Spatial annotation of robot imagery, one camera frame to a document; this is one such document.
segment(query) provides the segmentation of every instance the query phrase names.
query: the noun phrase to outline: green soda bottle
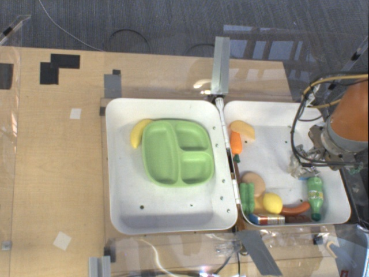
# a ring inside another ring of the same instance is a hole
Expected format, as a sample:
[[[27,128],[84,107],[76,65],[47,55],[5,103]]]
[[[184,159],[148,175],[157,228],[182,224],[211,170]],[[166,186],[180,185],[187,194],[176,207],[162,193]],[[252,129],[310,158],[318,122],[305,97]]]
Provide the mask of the green soda bottle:
[[[311,207],[311,219],[319,221],[321,219],[321,207],[323,205],[323,182],[318,177],[311,177],[307,180],[308,201]]]

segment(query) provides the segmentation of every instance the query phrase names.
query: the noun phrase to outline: battery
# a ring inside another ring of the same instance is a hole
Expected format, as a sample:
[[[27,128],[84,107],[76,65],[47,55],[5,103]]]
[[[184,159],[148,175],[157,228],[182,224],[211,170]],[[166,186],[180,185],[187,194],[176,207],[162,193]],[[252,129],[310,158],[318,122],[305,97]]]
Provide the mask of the battery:
[[[273,214],[250,214],[248,219],[254,224],[284,224],[285,217],[283,215]]]

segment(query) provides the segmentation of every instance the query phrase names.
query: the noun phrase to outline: wooden surface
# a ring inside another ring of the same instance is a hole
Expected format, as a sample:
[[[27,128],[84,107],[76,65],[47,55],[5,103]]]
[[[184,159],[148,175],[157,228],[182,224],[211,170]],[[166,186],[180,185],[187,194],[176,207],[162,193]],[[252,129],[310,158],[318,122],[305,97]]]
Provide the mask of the wooden surface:
[[[81,67],[60,69],[59,85],[40,85],[40,62],[49,62],[51,53],[79,54]],[[111,74],[112,69],[121,70],[123,96],[203,99],[201,91],[208,89],[208,84],[196,90],[193,86],[198,80],[211,78],[212,60],[34,48],[22,48],[21,56],[11,229],[13,247],[10,265],[9,253],[0,254],[0,276],[8,276],[9,272],[11,277],[87,276],[88,258],[103,254],[106,222],[109,221],[104,212],[102,177],[105,162],[99,115],[104,96],[104,74]],[[283,65],[279,62],[231,61],[230,86],[235,98],[291,100]],[[70,119],[73,108],[81,109],[80,119]],[[60,231],[71,237],[65,251],[53,245]],[[163,262],[167,268],[189,266],[203,260],[203,264],[219,266],[223,259],[211,258],[212,254],[207,254],[210,250],[214,253],[214,244],[207,237],[188,234],[176,238],[151,237],[150,240],[156,242],[154,247],[161,259],[167,260]],[[129,247],[130,243],[142,241],[123,235],[118,240],[120,265],[114,266],[123,272],[133,267],[127,260],[127,254],[133,249]],[[334,272],[334,262],[311,243],[312,240],[304,244],[303,249],[297,248],[304,254],[288,254],[286,251],[293,251],[293,245],[275,250],[286,267],[284,272],[291,272],[287,276],[321,263],[327,264],[327,272]],[[145,249],[135,247],[138,249],[131,258],[138,262],[138,269],[141,265],[157,265],[158,255],[152,246],[146,243]],[[173,258],[167,253],[170,251],[175,252]],[[250,259],[244,261],[243,268],[250,274],[255,272]],[[234,266],[226,269],[233,272]]]

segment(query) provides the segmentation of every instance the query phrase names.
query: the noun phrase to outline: green divided plate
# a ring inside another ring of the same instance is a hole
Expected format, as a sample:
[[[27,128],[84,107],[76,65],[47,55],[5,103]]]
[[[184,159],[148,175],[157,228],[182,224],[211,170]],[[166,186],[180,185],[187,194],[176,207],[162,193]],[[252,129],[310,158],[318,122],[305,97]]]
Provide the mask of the green divided plate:
[[[201,125],[184,120],[151,122],[142,136],[148,177],[163,186],[193,186],[214,174],[210,138]]]

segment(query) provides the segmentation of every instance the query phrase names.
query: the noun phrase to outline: white wire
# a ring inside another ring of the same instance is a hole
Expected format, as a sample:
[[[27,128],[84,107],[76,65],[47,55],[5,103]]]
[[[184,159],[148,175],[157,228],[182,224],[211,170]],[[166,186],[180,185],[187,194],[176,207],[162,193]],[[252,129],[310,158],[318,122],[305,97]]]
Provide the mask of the white wire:
[[[62,30],[65,34],[68,34],[69,36],[71,36],[72,38],[74,38],[75,40],[77,40],[78,42],[82,43],[83,45],[86,45],[87,47],[89,48],[92,48],[94,50],[97,50],[97,51],[104,51],[102,49],[99,49],[99,48],[96,48],[96,47],[93,47],[91,46],[90,44],[86,43],[86,42],[83,42],[81,39],[75,37],[73,34],[69,33],[67,30],[65,30],[64,28],[62,28],[58,23],[56,23],[52,17],[49,15],[49,13],[47,12],[45,6],[43,5],[42,1],[41,0],[38,0],[42,9],[44,10],[45,14],[47,15],[47,17],[51,20],[51,22],[56,25],[60,30]]]

